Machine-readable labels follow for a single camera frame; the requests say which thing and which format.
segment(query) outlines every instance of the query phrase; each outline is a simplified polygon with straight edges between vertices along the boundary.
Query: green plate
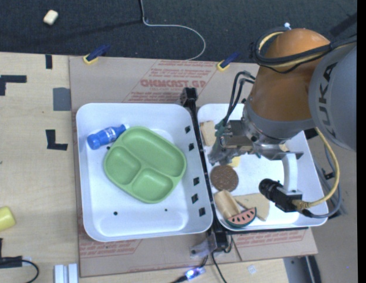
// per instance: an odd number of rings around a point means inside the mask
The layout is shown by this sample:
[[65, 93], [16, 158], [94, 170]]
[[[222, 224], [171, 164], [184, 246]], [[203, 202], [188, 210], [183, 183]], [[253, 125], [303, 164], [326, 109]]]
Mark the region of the green plate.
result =
[[186, 158], [173, 143], [145, 127], [131, 127], [114, 142], [104, 159], [107, 177], [146, 203], [168, 197], [186, 170]]

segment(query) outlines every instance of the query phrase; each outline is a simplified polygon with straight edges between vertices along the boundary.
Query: cardboard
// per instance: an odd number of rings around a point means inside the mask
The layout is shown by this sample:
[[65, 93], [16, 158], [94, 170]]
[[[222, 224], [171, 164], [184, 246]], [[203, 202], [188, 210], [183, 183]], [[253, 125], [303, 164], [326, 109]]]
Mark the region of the cardboard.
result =
[[[90, 239], [82, 223], [75, 126], [77, 110], [87, 103], [178, 103], [185, 87], [196, 88], [198, 107], [208, 103], [228, 103], [233, 79], [243, 70], [256, 75], [258, 65], [232, 63], [226, 71], [220, 72], [215, 62], [100, 57], [94, 64], [87, 65], [82, 57], [70, 57], [81, 277], [200, 265], [200, 257], [191, 258], [190, 247], [204, 241], [206, 234], [117, 242]], [[244, 97], [251, 88], [251, 84], [245, 84]], [[228, 254], [220, 254], [217, 263], [317, 253], [311, 229], [252, 232], [232, 237], [235, 248]]]

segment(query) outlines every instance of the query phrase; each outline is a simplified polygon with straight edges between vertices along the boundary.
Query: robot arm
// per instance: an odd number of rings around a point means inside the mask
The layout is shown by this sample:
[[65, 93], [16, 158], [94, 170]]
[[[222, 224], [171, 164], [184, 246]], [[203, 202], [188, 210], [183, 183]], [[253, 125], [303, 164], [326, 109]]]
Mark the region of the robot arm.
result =
[[[276, 35], [262, 56], [263, 46]], [[254, 50], [261, 67], [243, 116], [228, 120], [231, 102], [226, 117], [216, 126], [217, 140], [209, 162], [228, 164], [235, 156], [258, 154], [269, 160], [282, 160], [287, 172], [294, 169], [294, 160], [302, 153], [287, 152], [285, 142], [312, 128], [337, 145], [356, 151], [356, 41], [350, 38], [331, 43], [308, 29], [282, 28], [262, 35]], [[253, 78], [247, 73], [238, 75]], [[244, 79], [239, 82], [238, 96], [242, 83]], [[310, 207], [302, 203], [294, 178], [287, 179], [286, 175], [283, 186], [267, 179], [259, 189], [285, 212]]]

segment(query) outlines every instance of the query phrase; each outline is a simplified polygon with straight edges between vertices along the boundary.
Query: dark fabric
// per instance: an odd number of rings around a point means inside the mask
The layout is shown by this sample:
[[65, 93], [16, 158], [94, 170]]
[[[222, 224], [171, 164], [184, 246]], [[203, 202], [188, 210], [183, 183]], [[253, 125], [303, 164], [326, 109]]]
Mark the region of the dark fabric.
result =
[[[357, 0], [143, 0], [151, 24], [179, 24], [206, 40], [198, 60], [220, 61], [289, 22], [330, 40], [357, 33]], [[55, 24], [42, 19], [49, 9]], [[0, 0], [0, 51], [86, 55], [109, 44], [106, 56], [185, 60], [201, 52], [200, 38], [181, 28], [147, 27], [139, 0]]]

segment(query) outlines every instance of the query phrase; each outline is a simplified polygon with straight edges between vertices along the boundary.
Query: white tray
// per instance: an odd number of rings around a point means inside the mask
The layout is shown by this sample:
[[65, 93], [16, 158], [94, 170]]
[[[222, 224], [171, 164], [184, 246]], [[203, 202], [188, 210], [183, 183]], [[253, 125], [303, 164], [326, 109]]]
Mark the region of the white tray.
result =
[[[186, 156], [186, 172], [164, 201], [143, 203], [118, 188], [104, 173], [107, 146], [98, 150], [88, 146], [89, 134], [121, 124], [147, 127]], [[151, 238], [201, 233], [210, 228], [212, 208], [192, 118], [185, 108], [176, 104], [86, 104], [77, 113], [77, 135], [83, 223], [93, 239]]]
[[[227, 113], [228, 104], [208, 104], [199, 108], [198, 120], [199, 123], [212, 120], [215, 124], [221, 121]], [[242, 116], [243, 104], [236, 106], [230, 116], [231, 120], [239, 120]], [[303, 200], [315, 201], [323, 197], [322, 187], [315, 170], [314, 161], [304, 135], [304, 132], [299, 133], [290, 141], [286, 142], [287, 147], [292, 152], [303, 152], [303, 156], [298, 159], [298, 190], [303, 192]], [[211, 152], [211, 147], [204, 145], [207, 171], [210, 174], [213, 166], [208, 162], [207, 155]], [[283, 182], [283, 165], [281, 161], [270, 161], [264, 157], [260, 159], [254, 154], [245, 154], [240, 158], [240, 163], [234, 168], [239, 176], [239, 184], [237, 188], [231, 192], [233, 196], [247, 195], [259, 193], [259, 183], [264, 178], [272, 180], [280, 180]], [[212, 193], [218, 192], [212, 186]], [[300, 228], [308, 226], [319, 226], [327, 221], [327, 218], [308, 218], [298, 212], [285, 213], [278, 209], [273, 202], [270, 202], [269, 216], [266, 221], [261, 221], [256, 218], [252, 223], [244, 228], [234, 228], [228, 225], [221, 213], [216, 209], [217, 218], [221, 224], [230, 231], [258, 231], [268, 229], [287, 229]], [[328, 213], [326, 203], [310, 208], [310, 211], [315, 214]]]

